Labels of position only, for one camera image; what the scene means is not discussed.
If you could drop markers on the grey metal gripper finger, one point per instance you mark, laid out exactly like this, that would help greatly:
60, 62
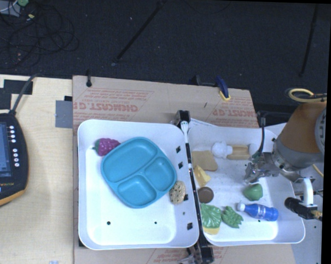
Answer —
258, 177
249, 174

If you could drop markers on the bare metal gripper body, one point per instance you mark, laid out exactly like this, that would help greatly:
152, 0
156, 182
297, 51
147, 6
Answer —
270, 166

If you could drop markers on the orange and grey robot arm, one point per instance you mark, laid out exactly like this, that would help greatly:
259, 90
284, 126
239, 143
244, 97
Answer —
299, 129

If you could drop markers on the green pepper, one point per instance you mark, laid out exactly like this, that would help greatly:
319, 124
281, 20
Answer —
253, 192

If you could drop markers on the white plastic tray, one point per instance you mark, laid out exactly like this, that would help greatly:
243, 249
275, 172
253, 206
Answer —
128, 228
229, 180

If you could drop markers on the tan hot dog bun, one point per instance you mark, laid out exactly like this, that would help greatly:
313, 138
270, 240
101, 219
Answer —
238, 152

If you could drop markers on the blue bottle white cap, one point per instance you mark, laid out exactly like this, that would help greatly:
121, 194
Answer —
260, 212

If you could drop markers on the tan bread slice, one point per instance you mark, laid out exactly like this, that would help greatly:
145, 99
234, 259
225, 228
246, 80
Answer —
205, 160

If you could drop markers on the small green lettuce leaf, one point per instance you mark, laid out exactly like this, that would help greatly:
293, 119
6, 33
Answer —
231, 217

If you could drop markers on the yellow cheese wedge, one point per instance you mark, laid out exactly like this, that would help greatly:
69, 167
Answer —
202, 176

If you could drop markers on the brown round biscuit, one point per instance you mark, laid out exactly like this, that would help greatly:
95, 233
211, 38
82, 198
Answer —
205, 195

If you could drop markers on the thin black and white rod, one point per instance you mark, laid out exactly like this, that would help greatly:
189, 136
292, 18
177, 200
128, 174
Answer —
192, 173

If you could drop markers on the large green lettuce leaf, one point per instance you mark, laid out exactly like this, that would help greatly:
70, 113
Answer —
210, 216

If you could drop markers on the yellow toy piece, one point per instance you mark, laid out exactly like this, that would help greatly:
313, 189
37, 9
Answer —
211, 231

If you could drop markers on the beige chocolate chip biscuit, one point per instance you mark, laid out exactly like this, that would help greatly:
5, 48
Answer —
178, 192

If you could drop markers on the blue divided plate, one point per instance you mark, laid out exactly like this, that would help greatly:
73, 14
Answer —
137, 171

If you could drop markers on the brown cardboard board red print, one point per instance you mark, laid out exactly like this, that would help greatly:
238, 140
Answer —
155, 106

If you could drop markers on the purple grapes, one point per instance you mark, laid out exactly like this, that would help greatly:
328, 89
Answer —
107, 146

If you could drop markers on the black cylinder on white bracket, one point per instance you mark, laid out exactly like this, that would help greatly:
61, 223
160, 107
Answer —
299, 207

